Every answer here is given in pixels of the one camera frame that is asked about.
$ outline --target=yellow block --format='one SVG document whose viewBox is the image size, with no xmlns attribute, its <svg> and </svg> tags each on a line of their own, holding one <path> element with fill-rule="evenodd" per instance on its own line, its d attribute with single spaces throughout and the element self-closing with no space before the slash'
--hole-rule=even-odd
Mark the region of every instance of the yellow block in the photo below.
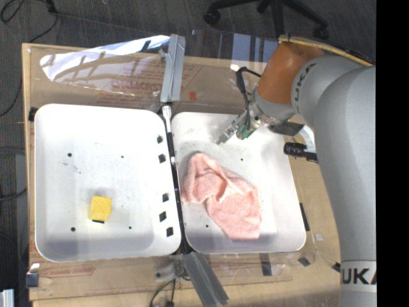
<svg viewBox="0 0 409 307">
<path fill-rule="evenodd" d="M 105 222 L 111 215 L 111 198 L 94 196 L 89 205 L 88 218 L 93 221 Z"/>
</svg>

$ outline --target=pink cloth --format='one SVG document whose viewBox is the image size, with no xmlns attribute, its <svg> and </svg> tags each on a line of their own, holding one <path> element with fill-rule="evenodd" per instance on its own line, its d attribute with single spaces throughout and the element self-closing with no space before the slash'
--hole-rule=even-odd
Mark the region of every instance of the pink cloth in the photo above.
<svg viewBox="0 0 409 307">
<path fill-rule="evenodd" d="M 196 153 L 189 160 L 181 198 L 187 203 L 205 201 L 207 213 L 231 240 L 254 240 L 260 236 L 257 189 L 203 153 Z"/>
</svg>

